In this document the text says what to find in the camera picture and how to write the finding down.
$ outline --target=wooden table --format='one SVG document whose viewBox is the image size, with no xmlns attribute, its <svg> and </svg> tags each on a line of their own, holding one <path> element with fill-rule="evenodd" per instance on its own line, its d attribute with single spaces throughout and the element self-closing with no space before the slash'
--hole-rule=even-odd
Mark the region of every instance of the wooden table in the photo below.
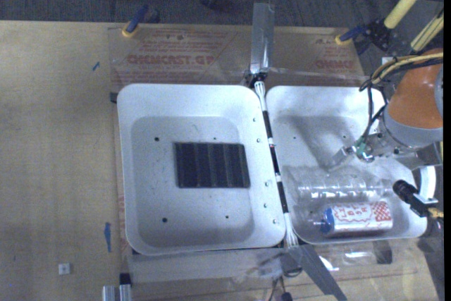
<svg viewBox="0 0 451 301">
<path fill-rule="evenodd" d="M 0 21 L 2 300 L 100 300 L 103 285 L 118 285 L 123 263 L 115 106 L 109 101 L 112 26 Z M 424 256 L 412 242 L 409 250 L 414 268 L 397 259 L 397 276 L 384 277 L 390 265 L 378 265 L 377 277 L 347 277 L 340 286 L 350 300 L 436 300 Z M 72 270 L 59 276 L 63 263 Z M 410 271 L 403 274 L 403 269 Z M 293 295 L 333 299 L 322 296 L 306 276 L 296 282 Z M 174 300 L 264 295 L 264 290 L 229 294 L 222 283 L 199 281 L 190 284 L 192 294 L 206 293 L 205 285 L 219 294 L 189 298 L 177 285 L 183 283 L 160 285 L 152 293 L 171 291 Z M 140 289 L 147 292 L 145 284 L 134 289 L 136 300 L 150 298 L 140 296 Z"/>
</svg>

